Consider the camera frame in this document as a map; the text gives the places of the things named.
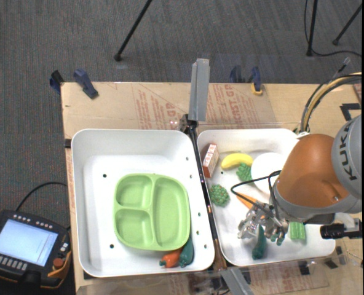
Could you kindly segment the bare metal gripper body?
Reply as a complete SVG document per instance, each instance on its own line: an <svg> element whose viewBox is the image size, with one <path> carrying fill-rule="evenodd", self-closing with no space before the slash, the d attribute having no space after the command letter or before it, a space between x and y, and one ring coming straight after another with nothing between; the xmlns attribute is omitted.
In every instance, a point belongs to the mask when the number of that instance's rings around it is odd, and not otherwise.
<svg viewBox="0 0 364 295"><path fill-rule="evenodd" d="M281 219L275 215L275 208L266 203L255 203L247 212L245 219L250 219L261 225L265 233L269 233L273 227L282 227L284 232L287 233L289 224L286 220Z"/></svg>

